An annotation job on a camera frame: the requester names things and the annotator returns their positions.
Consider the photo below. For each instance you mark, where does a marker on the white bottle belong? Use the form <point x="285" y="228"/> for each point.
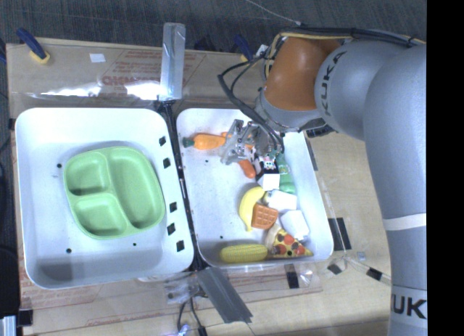
<point x="294" y="224"/>

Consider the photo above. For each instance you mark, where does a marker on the green divided plate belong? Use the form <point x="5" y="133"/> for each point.
<point x="119" y="185"/>

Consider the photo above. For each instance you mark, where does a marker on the white plastic tray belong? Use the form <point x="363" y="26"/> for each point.
<point x="43" y="167"/>
<point x="214" y="200"/>

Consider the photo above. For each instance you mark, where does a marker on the yellow corn cob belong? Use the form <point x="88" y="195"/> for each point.
<point x="243" y="253"/>

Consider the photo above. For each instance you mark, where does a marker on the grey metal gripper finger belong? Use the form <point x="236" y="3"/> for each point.
<point x="232" y="154"/>
<point x="235" y="129"/>

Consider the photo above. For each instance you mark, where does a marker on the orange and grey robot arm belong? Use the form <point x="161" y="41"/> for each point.
<point x="395" y="138"/>

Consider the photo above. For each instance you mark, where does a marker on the pizza slice with red toppings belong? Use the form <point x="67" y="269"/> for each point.
<point x="288" y="245"/>

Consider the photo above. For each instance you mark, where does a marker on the orange waffle biscuit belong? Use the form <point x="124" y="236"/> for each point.
<point x="264" y="215"/>

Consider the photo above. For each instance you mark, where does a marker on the green bottle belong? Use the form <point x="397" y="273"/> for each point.
<point x="288" y="184"/>

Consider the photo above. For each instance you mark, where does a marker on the orange carrot with green top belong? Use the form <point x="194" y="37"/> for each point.
<point x="208" y="141"/>

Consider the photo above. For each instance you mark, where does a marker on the orange sausage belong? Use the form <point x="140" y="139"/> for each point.
<point x="248" y="169"/>

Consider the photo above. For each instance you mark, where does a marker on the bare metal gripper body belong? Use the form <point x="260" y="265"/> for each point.
<point x="261" y="141"/>

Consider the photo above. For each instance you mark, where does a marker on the small white carton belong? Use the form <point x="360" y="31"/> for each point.
<point x="269" y="181"/>

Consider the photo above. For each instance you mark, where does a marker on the black and white cow carton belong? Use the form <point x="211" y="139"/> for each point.
<point x="267" y="164"/>

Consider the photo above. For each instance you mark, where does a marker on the brown cardboard board, red print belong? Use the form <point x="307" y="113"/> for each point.
<point x="119" y="62"/>

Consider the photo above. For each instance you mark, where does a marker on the yellow banana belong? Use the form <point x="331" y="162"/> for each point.
<point x="248" y="200"/>

